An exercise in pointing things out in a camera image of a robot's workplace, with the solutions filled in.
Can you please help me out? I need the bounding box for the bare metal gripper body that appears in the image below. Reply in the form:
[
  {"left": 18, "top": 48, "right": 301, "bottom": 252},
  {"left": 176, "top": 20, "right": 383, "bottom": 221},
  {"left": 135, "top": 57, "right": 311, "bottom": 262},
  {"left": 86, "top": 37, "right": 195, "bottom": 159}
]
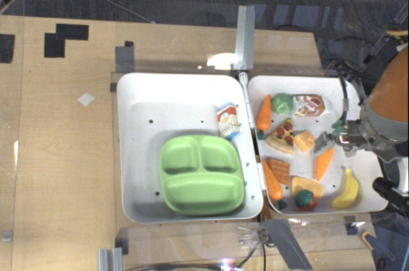
[{"left": 335, "top": 119, "right": 369, "bottom": 158}]

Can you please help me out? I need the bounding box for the orange carrot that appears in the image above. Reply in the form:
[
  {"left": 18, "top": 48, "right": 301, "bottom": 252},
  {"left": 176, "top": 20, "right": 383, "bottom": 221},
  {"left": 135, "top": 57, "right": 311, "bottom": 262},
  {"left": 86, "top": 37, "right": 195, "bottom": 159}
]
[
  {"left": 255, "top": 94, "right": 273, "bottom": 140},
  {"left": 261, "top": 159, "right": 288, "bottom": 211},
  {"left": 315, "top": 147, "right": 336, "bottom": 183}
]

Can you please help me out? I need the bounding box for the yellow cheese wedge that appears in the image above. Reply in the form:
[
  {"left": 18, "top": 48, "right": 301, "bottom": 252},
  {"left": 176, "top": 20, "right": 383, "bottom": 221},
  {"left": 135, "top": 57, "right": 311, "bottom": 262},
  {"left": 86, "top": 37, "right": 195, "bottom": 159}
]
[{"left": 293, "top": 129, "right": 316, "bottom": 154}]

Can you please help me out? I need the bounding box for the white plastic tray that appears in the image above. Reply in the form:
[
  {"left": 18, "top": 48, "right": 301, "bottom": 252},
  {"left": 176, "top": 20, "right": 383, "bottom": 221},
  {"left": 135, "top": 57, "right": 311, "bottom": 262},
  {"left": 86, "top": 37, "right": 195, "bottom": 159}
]
[
  {"left": 116, "top": 72, "right": 265, "bottom": 226},
  {"left": 247, "top": 75, "right": 390, "bottom": 217}
]

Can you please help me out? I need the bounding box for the brown and white carton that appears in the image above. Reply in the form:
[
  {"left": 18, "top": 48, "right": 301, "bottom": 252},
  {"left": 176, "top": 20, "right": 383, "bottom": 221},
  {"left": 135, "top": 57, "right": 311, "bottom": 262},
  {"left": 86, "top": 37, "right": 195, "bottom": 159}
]
[{"left": 291, "top": 94, "right": 327, "bottom": 118}]

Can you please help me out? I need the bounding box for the tan bread piece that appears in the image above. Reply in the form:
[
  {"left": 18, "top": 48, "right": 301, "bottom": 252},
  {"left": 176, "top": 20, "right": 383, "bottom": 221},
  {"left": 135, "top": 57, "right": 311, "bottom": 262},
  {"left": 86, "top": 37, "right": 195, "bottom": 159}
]
[{"left": 290, "top": 175, "right": 325, "bottom": 201}]

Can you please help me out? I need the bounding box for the pizza slice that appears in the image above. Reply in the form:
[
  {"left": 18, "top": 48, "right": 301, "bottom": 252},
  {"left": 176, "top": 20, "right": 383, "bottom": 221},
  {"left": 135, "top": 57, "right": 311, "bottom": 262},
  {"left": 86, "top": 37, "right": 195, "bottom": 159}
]
[{"left": 264, "top": 118, "right": 297, "bottom": 156}]

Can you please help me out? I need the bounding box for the brown waffle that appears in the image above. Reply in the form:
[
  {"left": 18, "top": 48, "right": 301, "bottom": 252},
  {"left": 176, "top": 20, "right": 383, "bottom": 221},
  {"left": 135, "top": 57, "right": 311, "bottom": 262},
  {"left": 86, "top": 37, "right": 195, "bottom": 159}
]
[{"left": 266, "top": 157, "right": 291, "bottom": 186}]

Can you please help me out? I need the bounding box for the yellow banana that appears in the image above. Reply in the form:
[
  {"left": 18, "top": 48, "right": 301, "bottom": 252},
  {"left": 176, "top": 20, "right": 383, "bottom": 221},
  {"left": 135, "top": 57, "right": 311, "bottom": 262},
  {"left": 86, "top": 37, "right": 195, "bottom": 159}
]
[{"left": 330, "top": 167, "right": 360, "bottom": 210}]

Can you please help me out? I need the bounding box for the red strawberry with green top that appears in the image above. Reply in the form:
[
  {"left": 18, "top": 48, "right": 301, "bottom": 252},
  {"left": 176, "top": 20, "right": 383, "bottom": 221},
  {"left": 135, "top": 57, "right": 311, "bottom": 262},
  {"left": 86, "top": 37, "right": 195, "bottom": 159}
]
[{"left": 295, "top": 189, "right": 318, "bottom": 212}]

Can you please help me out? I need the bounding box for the green cabbage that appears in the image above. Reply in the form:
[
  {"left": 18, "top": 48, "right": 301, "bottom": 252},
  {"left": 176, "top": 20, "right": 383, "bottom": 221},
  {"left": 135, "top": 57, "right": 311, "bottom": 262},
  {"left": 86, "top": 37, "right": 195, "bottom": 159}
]
[{"left": 270, "top": 93, "right": 294, "bottom": 116}]

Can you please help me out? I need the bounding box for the thin black and white rod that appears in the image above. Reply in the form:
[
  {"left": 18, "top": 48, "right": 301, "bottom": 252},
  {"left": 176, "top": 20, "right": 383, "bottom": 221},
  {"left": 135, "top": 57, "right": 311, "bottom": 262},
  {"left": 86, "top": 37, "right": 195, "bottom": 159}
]
[{"left": 238, "top": 71, "right": 268, "bottom": 191}]

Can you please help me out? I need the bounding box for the red white blue small carton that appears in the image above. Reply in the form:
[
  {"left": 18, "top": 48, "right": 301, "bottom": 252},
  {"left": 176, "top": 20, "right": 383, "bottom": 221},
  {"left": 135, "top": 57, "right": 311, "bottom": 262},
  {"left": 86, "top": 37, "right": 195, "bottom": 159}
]
[{"left": 216, "top": 102, "right": 242, "bottom": 141}]

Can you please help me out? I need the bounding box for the green divided plate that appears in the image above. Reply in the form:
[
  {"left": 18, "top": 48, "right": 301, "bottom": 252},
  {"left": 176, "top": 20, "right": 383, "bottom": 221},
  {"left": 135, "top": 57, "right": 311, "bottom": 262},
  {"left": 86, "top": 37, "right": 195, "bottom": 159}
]
[{"left": 158, "top": 134, "right": 247, "bottom": 217}]

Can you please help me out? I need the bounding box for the black cylinder on white bracket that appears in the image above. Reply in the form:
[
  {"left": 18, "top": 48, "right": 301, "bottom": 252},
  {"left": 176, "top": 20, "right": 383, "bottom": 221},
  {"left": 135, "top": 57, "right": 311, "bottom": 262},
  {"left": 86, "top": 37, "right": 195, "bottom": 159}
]
[{"left": 371, "top": 157, "right": 409, "bottom": 210}]

